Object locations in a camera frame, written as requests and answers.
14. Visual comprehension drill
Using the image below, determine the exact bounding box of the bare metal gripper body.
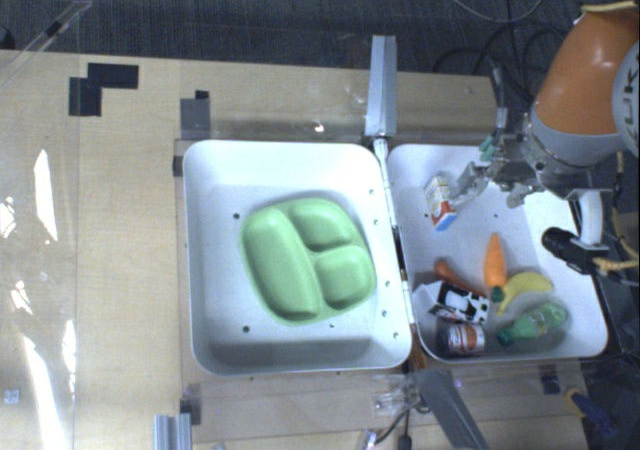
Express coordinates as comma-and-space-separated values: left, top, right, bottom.
487, 132, 600, 200

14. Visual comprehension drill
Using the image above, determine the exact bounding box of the white and red carton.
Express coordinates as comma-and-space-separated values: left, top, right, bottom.
424, 172, 459, 232

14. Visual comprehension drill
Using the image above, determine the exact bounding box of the white plastic tray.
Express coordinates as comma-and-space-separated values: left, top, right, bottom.
387, 142, 610, 365
181, 139, 414, 377

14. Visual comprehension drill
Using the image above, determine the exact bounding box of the orange carrot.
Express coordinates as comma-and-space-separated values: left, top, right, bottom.
483, 232, 508, 304

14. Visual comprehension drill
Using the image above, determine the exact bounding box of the orange-brown sausage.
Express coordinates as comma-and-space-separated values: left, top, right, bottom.
433, 258, 489, 300

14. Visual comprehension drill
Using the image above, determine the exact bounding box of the yellow banana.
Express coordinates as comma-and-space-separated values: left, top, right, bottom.
495, 271, 555, 317

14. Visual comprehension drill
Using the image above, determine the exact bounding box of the black and white carton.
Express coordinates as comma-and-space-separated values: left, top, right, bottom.
413, 280, 491, 325

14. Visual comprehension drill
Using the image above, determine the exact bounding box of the green plastic bottle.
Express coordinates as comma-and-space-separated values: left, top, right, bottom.
495, 301, 569, 347

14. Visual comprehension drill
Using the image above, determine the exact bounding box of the red and white can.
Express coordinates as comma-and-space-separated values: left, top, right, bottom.
435, 319, 488, 359

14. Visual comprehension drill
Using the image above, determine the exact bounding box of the pale wood board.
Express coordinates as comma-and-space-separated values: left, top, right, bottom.
177, 60, 609, 447

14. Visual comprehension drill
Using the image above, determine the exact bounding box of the green divided plate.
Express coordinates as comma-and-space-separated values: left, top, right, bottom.
239, 196, 378, 325

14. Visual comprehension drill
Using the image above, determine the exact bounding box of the black cylinder on white bracket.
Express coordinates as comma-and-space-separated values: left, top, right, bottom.
541, 190, 612, 275

